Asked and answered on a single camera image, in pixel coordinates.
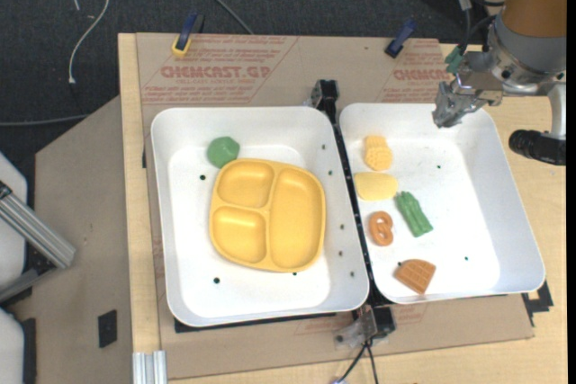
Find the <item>green toy food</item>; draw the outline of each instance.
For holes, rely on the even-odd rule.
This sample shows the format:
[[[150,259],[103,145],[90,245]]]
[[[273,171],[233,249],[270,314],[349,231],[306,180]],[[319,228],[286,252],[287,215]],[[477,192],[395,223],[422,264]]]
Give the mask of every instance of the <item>green toy food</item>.
[[[433,227],[420,208],[419,202],[410,192],[400,192],[394,198],[396,205],[408,223],[414,237],[420,237],[430,232]]]
[[[214,139],[208,146],[208,160],[218,168],[228,162],[236,160],[240,151],[240,144],[229,136]]]

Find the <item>blue clamp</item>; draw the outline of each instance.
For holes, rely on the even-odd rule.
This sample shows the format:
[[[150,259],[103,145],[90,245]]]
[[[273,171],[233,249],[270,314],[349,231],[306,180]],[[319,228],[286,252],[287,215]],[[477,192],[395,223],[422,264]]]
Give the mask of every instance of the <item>blue clamp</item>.
[[[204,17],[201,14],[192,12],[184,21],[184,26],[182,27],[182,32],[176,37],[174,43],[172,44],[172,53],[182,57],[186,54],[192,43],[192,38],[190,34],[202,32],[204,26]]]
[[[390,42],[390,45],[386,47],[386,54],[393,58],[396,58],[401,50],[404,48],[403,43],[406,39],[412,35],[412,32],[416,30],[416,22],[414,20],[407,20],[402,29],[396,34],[396,39]]]

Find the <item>yellow divided dish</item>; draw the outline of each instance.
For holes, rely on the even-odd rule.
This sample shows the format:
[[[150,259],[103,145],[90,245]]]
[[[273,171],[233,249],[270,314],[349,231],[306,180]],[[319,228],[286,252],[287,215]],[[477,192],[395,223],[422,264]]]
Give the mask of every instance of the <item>yellow divided dish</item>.
[[[212,192],[210,238],[234,263],[298,272],[320,256],[326,201],[307,170],[241,158],[220,170]]]

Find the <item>wooden edge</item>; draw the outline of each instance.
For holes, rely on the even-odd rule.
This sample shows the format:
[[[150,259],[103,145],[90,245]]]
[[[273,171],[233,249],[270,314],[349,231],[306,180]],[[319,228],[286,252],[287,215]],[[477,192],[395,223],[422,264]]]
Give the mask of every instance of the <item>wooden edge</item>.
[[[160,349],[160,328],[146,170],[142,168],[144,134],[135,34],[118,35],[126,224],[130,265],[132,350]]]

